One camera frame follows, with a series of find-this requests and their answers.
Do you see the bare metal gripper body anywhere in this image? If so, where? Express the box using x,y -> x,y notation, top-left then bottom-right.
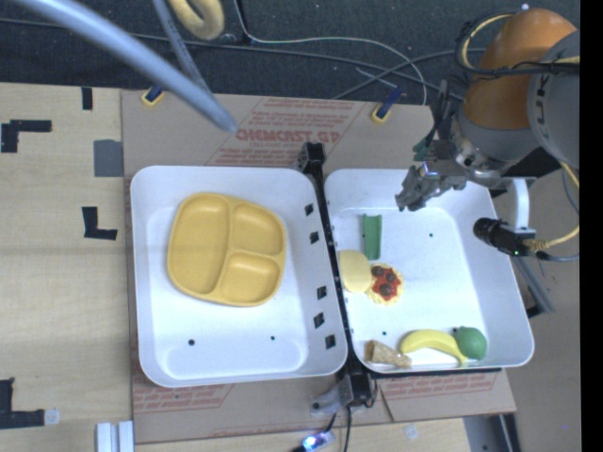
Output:
422,139 -> 501,193

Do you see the white plastic tray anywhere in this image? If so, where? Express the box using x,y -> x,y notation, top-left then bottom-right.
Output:
323,167 -> 536,375
129,165 -> 350,389

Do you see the round red-topped pizza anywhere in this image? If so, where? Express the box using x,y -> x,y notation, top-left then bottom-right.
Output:
366,263 -> 405,306

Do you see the thin black rod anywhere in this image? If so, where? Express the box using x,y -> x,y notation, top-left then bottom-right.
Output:
312,167 -> 364,376

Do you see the yellow banana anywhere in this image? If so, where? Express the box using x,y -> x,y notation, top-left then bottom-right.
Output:
399,329 -> 469,368

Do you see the green lime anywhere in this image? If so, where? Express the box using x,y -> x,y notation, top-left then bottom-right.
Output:
452,325 -> 489,362

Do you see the yellow divided plate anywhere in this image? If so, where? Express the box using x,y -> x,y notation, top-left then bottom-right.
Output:
165,191 -> 289,308

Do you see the brown cardboard board red print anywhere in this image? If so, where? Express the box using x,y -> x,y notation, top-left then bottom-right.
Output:
120,89 -> 518,444

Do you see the black cylinder on white bracket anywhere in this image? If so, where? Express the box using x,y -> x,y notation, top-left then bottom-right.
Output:
472,176 -> 538,257

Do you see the black block with thin wires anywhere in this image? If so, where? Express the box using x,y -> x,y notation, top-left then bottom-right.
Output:
296,141 -> 327,174
337,369 -> 379,408

